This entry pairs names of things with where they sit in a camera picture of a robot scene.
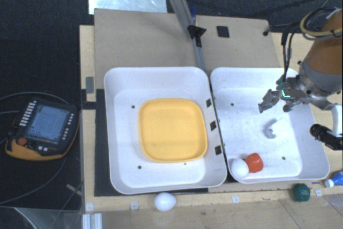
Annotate yellow plate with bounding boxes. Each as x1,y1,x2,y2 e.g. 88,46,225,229
138,98,209,164

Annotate thin black rod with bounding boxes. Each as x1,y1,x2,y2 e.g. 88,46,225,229
207,72,229,169

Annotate blue and white bottle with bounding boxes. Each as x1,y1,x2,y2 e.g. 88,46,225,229
324,171,343,188

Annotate black cylinder on white bracket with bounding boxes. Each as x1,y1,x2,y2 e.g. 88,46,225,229
309,104,343,151

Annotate white egg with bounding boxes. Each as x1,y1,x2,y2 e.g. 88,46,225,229
154,191,178,212
230,158,250,179

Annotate green broccoli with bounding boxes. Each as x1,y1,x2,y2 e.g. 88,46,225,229
292,182,311,203

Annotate grey curved plastic piece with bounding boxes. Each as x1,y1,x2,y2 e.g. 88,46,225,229
262,118,279,140

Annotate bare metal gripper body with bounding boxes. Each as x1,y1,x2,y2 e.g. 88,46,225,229
277,75,334,111

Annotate white plastic tray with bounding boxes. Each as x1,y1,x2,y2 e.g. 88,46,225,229
209,67,331,184
103,66,228,195

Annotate orange red pepper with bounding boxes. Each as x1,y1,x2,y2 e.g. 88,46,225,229
244,152,264,174

